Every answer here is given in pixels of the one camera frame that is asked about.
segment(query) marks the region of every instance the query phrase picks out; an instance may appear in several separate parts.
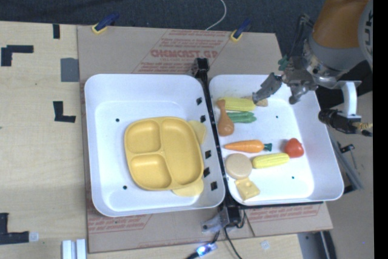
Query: wooden surface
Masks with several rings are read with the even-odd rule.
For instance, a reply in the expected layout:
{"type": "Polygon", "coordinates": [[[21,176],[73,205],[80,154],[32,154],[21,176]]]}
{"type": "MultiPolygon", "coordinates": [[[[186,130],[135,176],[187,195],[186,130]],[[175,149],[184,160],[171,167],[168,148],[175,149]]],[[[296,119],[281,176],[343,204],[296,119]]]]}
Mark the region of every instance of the wooden surface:
{"type": "MultiPolygon", "coordinates": [[[[33,45],[0,67],[0,212],[9,232],[39,240],[0,245],[1,258],[60,258],[61,241],[87,238],[79,83],[61,82],[62,58],[78,58],[76,26],[0,22],[0,46],[33,45]],[[54,101],[75,123],[55,122],[54,101]]],[[[227,241],[207,258],[236,258],[227,241]]],[[[243,258],[300,259],[297,235],[234,240],[243,258]]],[[[88,258],[185,258],[199,245],[90,254],[88,258]]]]}

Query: red tomato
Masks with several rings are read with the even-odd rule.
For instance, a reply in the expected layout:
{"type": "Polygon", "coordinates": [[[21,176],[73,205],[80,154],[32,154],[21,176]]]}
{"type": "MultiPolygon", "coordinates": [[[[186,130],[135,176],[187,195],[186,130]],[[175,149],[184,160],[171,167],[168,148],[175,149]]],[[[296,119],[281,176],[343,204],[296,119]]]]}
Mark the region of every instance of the red tomato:
{"type": "Polygon", "coordinates": [[[290,158],[298,158],[304,154],[304,149],[302,144],[296,138],[291,138],[286,143],[284,152],[288,154],[290,158]]]}

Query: blue and yellow clamp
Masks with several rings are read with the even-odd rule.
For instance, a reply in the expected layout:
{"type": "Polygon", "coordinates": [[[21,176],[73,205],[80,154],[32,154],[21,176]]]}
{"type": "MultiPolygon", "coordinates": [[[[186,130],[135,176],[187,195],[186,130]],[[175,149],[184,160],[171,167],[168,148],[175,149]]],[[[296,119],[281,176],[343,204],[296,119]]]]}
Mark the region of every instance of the blue and yellow clamp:
{"type": "Polygon", "coordinates": [[[120,17],[119,13],[111,13],[101,21],[99,21],[96,25],[92,26],[93,33],[99,35],[107,29],[107,26],[114,25],[117,19],[120,17]]]}
{"type": "Polygon", "coordinates": [[[238,27],[235,31],[233,31],[230,34],[230,39],[233,42],[239,41],[243,35],[243,32],[246,32],[249,28],[250,28],[250,19],[246,19],[244,22],[242,22],[240,27],[238,27]]]}

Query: white tray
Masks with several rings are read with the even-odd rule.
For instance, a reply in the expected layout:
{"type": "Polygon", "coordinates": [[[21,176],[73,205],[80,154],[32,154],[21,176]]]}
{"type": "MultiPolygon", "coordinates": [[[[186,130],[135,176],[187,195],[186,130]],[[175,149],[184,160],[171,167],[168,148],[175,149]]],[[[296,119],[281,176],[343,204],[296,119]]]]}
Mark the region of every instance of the white tray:
{"type": "MultiPolygon", "coordinates": [[[[267,75],[220,75],[210,81],[210,94],[215,118],[219,108],[215,104],[223,96],[242,97],[257,92],[267,75]]],[[[227,175],[230,194],[246,206],[288,203],[311,203],[339,198],[344,190],[343,179],[330,143],[326,126],[318,120],[320,110],[314,92],[302,96],[301,101],[290,105],[290,89],[283,84],[268,98],[267,107],[256,107],[253,111],[257,120],[250,124],[235,124],[230,136],[219,138],[222,157],[225,159],[234,151],[223,145],[240,140],[258,139],[264,144],[272,143],[272,151],[244,153],[252,158],[256,155],[282,152],[285,142],[297,138],[305,154],[292,158],[281,166],[253,169],[249,178],[261,193],[243,201],[235,186],[235,180],[227,175]]]]}
{"type": "Polygon", "coordinates": [[[100,74],[85,84],[92,200],[110,217],[215,207],[225,187],[202,85],[187,75],[100,74]],[[201,145],[204,191],[179,197],[171,190],[149,191],[132,180],[125,158],[124,131],[139,119],[175,116],[207,127],[201,145]]]}

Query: yellow corn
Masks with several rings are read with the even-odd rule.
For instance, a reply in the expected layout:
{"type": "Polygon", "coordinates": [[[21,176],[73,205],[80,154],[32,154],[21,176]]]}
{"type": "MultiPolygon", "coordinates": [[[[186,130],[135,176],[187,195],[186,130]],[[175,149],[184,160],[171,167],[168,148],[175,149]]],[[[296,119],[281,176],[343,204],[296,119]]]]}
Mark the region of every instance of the yellow corn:
{"type": "Polygon", "coordinates": [[[253,158],[252,166],[255,169],[265,169],[266,167],[287,163],[289,160],[289,155],[283,152],[271,153],[269,155],[258,155],[253,158]]]}
{"type": "Polygon", "coordinates": [[[256,108],[253,100],[237,97],[223,97],[225,100],[225,109],[234,111],[252,111],[256,108]]]}

